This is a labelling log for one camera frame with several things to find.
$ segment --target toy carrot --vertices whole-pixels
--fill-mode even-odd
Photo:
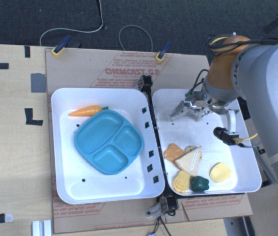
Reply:
[[[74,112],[71,112],[69,116],[76,116],[76,117],[86,117],[86,116],[93,116],[96,113],[102,111],[103,109],[108,109],[108,107],[101,108],[98,105],[92,105],[85,108],[78,109]]]

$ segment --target cardboard box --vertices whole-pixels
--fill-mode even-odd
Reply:
[[[54,57],[51,49],[46,49],[55,234],[155,224],[154,218],[146,218],[146,209],[157,203],[156,198],[83,205],[66,204],[59,198],[50,104],[53,92],[59,88],[134,88],[141,75],[151,75],[152,93],[158,89],[191,88],[199,71],[209,67],[205,56],[166,54],[162,63],[157,63],[154,57],[155,53],[88,49],[65,49],[59,57]],[[246,194],[196,197],[179,199],[176,215],[165,217],[165,221],[177,223],[251,214]]]

